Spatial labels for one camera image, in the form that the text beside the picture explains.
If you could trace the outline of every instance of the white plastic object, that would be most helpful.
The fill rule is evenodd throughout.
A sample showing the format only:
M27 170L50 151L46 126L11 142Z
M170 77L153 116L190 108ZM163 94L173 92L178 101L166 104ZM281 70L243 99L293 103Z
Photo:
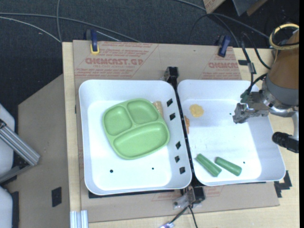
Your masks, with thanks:
M285 175L268 116L233 122L240 95L249 85L241 80L184 80L178 85L182 111L190 121L188 139L195 176L207 186L276 181ZM192 116L189 108L193 104L203 108L201 117ZM221 157L240 166L242 172L235 176L223 170L213 177L195 160L199 153L213 162Z
M102 115L109 107L136 98L161 102L170 140L153 154L124 160L108 142ZM79 100L85 184L92 193L172 190L189 185L189 157L175 91L170 84L160 80L87 80L79 88Z
M11 228L13 217L13 199L11 195L0 186L0 227Z
M9 112L0 104L0 119L2 119L7 126L14 130L15 120ZM14 160L14 151L3 140L0 139L0 176L8 172Z

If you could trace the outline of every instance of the green cylinder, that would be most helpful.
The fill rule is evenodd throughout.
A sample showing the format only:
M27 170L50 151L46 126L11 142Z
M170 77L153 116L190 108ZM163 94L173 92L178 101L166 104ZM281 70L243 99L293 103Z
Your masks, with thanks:
M205 156L202 154L198 154L198 156L195 158L198 163L200 163L205 169L214 177L217 177L222 169L218 167L216 164L208 160Z
M242 168L240 166L231 163L229 161L226 161L223 158L217 157L215 159L215 163L236 176L239 176L242 172Z

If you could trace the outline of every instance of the green plate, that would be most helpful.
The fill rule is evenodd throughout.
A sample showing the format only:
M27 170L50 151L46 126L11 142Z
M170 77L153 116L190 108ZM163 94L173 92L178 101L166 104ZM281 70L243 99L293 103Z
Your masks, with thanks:
M145 99L108 108L102 122L111 147L123 159L134 160L152 154L169 142L167 124L156 107Z

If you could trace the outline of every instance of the round yellow object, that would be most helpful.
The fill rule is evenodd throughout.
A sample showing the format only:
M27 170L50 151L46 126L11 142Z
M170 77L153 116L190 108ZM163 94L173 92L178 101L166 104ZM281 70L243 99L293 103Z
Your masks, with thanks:
M194 117L200 117L204 114L203 108L198 104L192 104L190 106L190 112Z

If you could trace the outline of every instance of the black floor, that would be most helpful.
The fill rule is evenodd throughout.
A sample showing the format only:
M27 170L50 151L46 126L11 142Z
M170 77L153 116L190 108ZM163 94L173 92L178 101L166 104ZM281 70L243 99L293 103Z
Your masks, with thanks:
M58 0L0 0L0 17L35 25L59 38L56 24ZM202 0L184 0L203 7ZM270 35L285 22L299 24L299 0L268 0L253 15L238 16L232 0L226 0L215 13L229 16ZM20 16L5 13L40 14ZM229 31L214 16L174 0L61 0L59 15L110 29L140 42L214 45ZM223 22L240 39L247 32L259 48L269 47L265 37L227 18ZM98 40L132 41L130 38L60 19L62 41L83 39L86 29L97 29ZM14 117L17 106L62 74L61 44L53 37L20 22L0 18L0 104Z

